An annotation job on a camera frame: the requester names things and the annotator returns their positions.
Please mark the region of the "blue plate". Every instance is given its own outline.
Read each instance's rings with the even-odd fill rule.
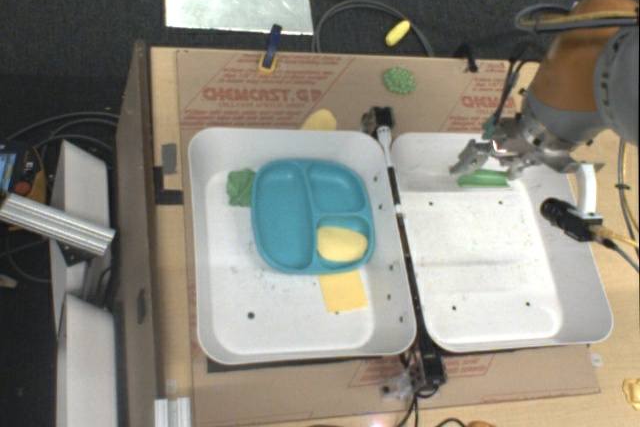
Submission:
[[[258,170],[251,196],[251,221],[258,252],[272,267],[294,274],[346,272],[373,252],[369,195],[347,166],[325,160],[276,160]],[[317,231],[337,226],[369,241],[362,258],[334,262],[317,249]]]

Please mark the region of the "binder clip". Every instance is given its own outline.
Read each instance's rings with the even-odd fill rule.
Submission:
[[[267,51],[260,56],[260,62],[258,63],[258,70],[260,73],[269,74],[273,73],[273,70],[276,69],[276,62],[278,60],[276,52],[278,50],[278,45],[280,44],[281,32],[281,26],[274,24],[273,27],[271,27],[269,42],[267,43]]]

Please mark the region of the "cardboard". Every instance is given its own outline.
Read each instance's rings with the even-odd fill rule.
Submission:
[[[163,188],[181,191],[184,200],[184,206],[155,207],[154,309],[166,377],[160,395],[191,396],[198,427],[373,412],[398,412],[399,419],[406,401],[382,398],[382,386],[402,372],[398,357],[260,368],[222,367],[207,361],[194,330],[186,148],[190,138],[208,126],[299,128],[310,113],[322,108],[334,114],[338,129],[358,129],[370,107],[390,105],[396,117],[395,135],[475,132],[497,105],[507,63],[480,62],[480,72],[474,74],[463,60],[283,53],[276,72],[267,76],[257,72],[259,52],[153,48],[150,56],[154,165],[167,170]],[[397,95],[384,88],[382,73],[392,66],[414,74],[413,94]],[[535,66],[523,71],[529,70],[530,77],[532,69]],[[514,110],[510,100],[506,113]],[[178,155],[175,166],[163,166],[167,148]],[[449,381],[421,406],[599,390],[584,346],[451,356],[445,365]]]

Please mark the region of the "yellow potato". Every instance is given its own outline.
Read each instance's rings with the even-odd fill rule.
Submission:
[[[359,260],[367,252],[369,241],[362,233],[338,226],[318,228],[318,253],[332,262]]]

